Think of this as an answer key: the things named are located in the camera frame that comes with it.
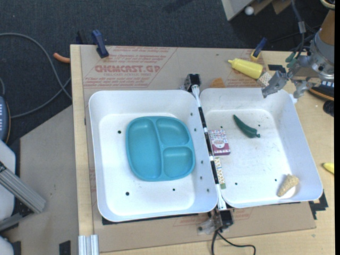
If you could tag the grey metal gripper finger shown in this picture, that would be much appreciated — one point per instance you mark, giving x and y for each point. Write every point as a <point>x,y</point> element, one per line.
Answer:
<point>276,81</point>
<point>300,87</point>

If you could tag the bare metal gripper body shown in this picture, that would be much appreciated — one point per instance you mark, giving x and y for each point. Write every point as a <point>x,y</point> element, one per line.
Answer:
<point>305,69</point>

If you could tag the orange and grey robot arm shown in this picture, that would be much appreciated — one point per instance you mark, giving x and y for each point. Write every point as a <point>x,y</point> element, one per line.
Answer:
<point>327,28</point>

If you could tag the small patterned white box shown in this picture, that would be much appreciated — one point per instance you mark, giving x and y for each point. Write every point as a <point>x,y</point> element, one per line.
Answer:
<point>264,79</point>

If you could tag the yellow mustard bottle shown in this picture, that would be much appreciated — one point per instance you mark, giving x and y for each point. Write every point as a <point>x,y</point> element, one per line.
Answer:
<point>248,67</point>

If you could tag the green chili pepper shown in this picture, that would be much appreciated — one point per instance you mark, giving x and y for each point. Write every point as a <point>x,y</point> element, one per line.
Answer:
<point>245,129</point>

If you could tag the orange biscuit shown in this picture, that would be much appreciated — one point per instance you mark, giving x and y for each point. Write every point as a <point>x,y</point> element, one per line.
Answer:
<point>217,83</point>

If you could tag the thin black and white rod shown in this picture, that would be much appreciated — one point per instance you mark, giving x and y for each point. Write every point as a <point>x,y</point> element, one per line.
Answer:
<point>202,117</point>

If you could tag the white plastic tray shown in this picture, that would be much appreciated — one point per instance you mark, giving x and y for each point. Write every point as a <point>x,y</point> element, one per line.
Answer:
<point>148,200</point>
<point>260,163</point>

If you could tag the red and white carton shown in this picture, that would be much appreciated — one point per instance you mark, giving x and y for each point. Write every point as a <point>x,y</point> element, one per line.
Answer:
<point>219,143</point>

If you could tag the yellow banana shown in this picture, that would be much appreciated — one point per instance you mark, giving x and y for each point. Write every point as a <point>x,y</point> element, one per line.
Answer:
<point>330,167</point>

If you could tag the tan ice cream cone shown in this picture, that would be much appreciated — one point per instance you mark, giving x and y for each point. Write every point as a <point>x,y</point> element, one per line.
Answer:
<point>287,185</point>

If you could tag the slim patterned packet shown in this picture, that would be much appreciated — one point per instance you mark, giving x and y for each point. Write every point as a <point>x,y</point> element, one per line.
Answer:
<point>220,172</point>

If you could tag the brown cardboard board red print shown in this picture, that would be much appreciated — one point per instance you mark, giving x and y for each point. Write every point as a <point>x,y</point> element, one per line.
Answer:
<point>138,70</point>

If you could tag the blue divided plate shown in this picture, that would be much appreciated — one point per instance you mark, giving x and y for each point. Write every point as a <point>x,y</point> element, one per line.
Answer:
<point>143,147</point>

